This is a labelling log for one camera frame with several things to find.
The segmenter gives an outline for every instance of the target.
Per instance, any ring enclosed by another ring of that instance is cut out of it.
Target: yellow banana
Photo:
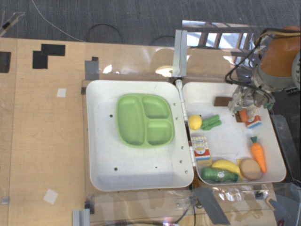
[[[236,173],[241,180],[243,179],[243,177],[241,176],[241,173],[240,173],[239,166],[231,161],[217,160],[211,165],[211,167],[228,170],[230,172]]]

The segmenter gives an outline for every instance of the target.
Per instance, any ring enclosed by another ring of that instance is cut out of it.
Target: yellow ball
[[[202,126],[202,118],[199,115],[191,115],[188,118],[188,124],[191,130],[200,129]]]

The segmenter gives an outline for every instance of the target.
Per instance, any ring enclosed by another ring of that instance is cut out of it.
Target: green tray
[[[174,138],[174,123],[167,101],[156,95],[126,94],[116,106],[120,140],[131,147],[163,146]]]

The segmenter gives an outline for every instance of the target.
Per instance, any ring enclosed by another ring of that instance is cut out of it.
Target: wooden surface
[[[32,52],[41,50],[42,43],[64,44],[66,54],[49,56],[47,70],[32,69]],[[8,105],[6,114],[14,116],[13,120],[5,119],[5,125],[4,121],[0,124],[1,130],[6,128],[5,133],[0,134],[1,196],[10,196],[8,206],[0,205],[0,225],[68,226],[72,210],[82,210],[89,197],[95,199],[98,210],[97,215],[91,216],[95,222],[181,215],[175,202],[186,197],[189,191],[182,194],[175,190],[115,194],[97,191],[89,180],[87,147],[84,147],[87,128],[81,87],[85,60],[99,57],[102,79],[166,81],[156,75],[155,70],[171,65],[173,51],[170,48],[0,39],[0,51],[12,52],[11,64],[16,65],[16,70],[11,67],[10,73],[0,74],[0,99]],[[207,78],[223,79],[230,68],[222,51],[193,50],[189,55],[191,76],[203,71]],[[110,65],[112,72],[102,74]],[[57,97],[58,89],[66,89],[66,97]],[[58,193],[54,204],[43,200],[48,189]],[[238,215],[240,219],[240,211],[260,211],[263,222],[273,221],[272,211],[265,202],[257,204],[255,198],[237,201],[237,204],[226,201],[220,204],[233,225],[239,225],[233,216]],[[204,210],[198,214],[198,220],[209,220]],[[251,225],[259,225],[252,220],[253,213],[247,216],[254,223]],[[193,225],[191,220],[193,216],[187,216],[180,225]]]

